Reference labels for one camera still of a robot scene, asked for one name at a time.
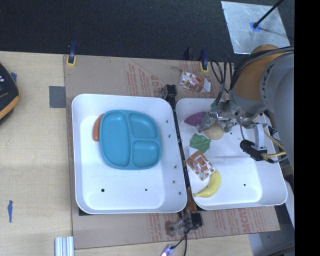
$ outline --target black and orange object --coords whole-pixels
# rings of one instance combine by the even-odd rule
[[[16,81],[0,63],[0,124],[14,111],[20,100],[20,92]]]

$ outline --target white tray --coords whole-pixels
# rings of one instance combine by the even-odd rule
[[[162,155],[144,170],[115,169],[102,158],[92,129],[110,110],[151,116],[158,125]],[[187,204],[187,191],[170,104],[161,98],[81,94],[72,105],[75,198],[88,214],[170,213]]]
[[[192,114],[210,110],[214,99],[184,98],[176,104],[176,114],[183,150],[187,154],[190,139],[199,133],[196,127],[186,124],[185,119]],[[270,121],[265,115],[256,118],[259,123]],[[243,129],[247,140],[255,141],[253,129]],[[255,161],[240,148],[242,135],[239,125],[224,133],[222,139],[211,140],[204,153],[221,175],[221,185],[211,197],[194,197],[195,203],[204,210],[220,210],[247,207],[281,205],[287,199],[287,188],[278,163]],[[273,143],[265,137],[264,145],[268,153],[275,153]],[[203,189],[209,179],[201,181],[188,166],[188,176],[192,193]]]

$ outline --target purple toy vegetable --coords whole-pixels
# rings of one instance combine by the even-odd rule
[[[197,126],[201,123],[204,118],[206,112],[198,112],[193,115],[190,115],[184,122],[191,126]]]

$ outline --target black rod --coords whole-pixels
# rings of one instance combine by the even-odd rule
[[[256,29],[260,22],[262,22],[275,8],[278,7],[284,0],[279,0],[265,15],[262,16],[256,23],[253,24],[253,28]]]

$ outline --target green leaf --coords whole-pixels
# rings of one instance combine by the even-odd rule
[[[190,140],[190,147],[205,153],[210,147],[210,142],[211,139],[195,133]]]

